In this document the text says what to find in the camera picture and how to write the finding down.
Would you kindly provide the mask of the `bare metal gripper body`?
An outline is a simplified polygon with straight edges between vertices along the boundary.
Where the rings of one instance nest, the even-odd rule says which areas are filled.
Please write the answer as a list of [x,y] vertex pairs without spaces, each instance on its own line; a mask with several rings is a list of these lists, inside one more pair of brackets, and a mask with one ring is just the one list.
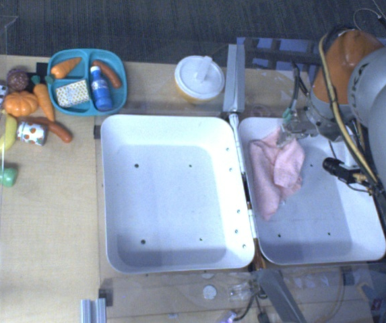
[[297,139],[321,135],[330,141],[339,141],[336,122],[309,111],[288,111],[285,114],[285,133]]

